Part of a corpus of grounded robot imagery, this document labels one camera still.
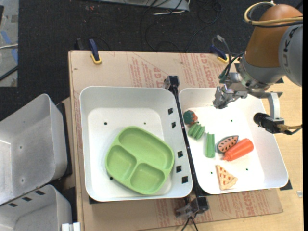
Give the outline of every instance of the yellow cable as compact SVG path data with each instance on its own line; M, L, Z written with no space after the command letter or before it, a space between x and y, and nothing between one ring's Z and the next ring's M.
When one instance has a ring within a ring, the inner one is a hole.
M272 23L280 23L280 22L295 22L295 21L303 21L303 17L291 17L291 18L284 18L284 19L277 19L277 20L268 20L268 21L253 21L253 20L250 20L248 18L248 13L256 6L258 5L261 5L261 4L268 4L268 5L271 5L271 6L275 6L276 4L273 3L273 2L258 2L258 3L255 3L253 5L251 5L244 13L244 20L247 22L247 23L250 23L252 25L268 25L268 24L272 24Z

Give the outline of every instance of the green divided plate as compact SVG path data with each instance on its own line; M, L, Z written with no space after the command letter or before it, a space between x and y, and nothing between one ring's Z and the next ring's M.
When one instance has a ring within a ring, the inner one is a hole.
M157 192L165 183L173 165L172 148L139 127L123 129L105 157L108 174L141 194Z

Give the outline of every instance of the red toy carrot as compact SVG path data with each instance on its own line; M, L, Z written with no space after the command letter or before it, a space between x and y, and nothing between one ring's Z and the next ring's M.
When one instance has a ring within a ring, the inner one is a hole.
M250 153L254 149L254 144L249 139L243 139L225 152L223 160L233 161L241 156Z

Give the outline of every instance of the cardboard sheet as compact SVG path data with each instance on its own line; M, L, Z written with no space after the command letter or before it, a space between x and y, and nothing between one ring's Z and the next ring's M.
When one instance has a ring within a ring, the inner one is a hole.
M102 64L95 65L90 51L69 53L71 98L75 134L77 174L77 215L86 231L146 229L181 226L175 210L184 207L183 199L139 200L90 203L85 189L79 95L88 86L162 87L169 75L177 75L180 89L215 87L225 64L213 54L100 52ZM283 212L276 189L210 195L210 209L197 215L195 222L211 222Z

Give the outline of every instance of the black floor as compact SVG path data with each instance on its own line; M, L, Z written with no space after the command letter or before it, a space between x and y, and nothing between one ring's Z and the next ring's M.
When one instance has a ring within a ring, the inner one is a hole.
M243 20L252 4L271 0L192 0L190 12L82 0L20 0L18 87L0 88L0 120L42 93L58 103L69 96L67 53L77 38L88 49L209 52L225 38L232 53L245 50L253 27ZM272 0L294 7L302 0Z

